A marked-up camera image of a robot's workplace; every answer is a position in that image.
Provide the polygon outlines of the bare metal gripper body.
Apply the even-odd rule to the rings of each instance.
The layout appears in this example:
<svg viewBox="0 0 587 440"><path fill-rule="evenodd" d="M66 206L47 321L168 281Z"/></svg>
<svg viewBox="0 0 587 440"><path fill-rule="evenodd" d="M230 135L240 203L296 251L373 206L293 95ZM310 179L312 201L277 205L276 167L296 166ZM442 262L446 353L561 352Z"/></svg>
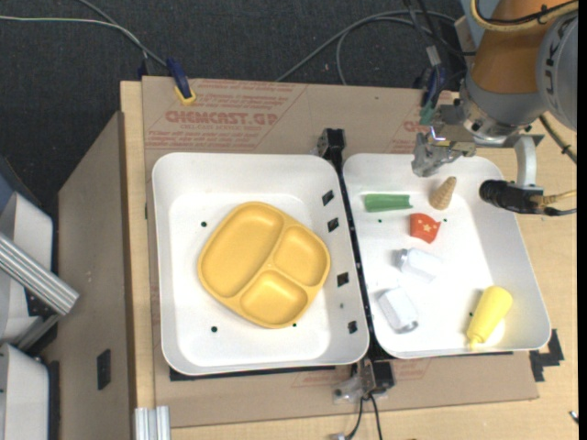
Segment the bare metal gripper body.
<svg viewBox="0 0 587 440"><path fill-rule="evenodd" d="M473 156L477 148L506 146L520 131L520 126L486 117L477 108L440 106L430 125L430 147L446 150L446 156Z"/></svg>

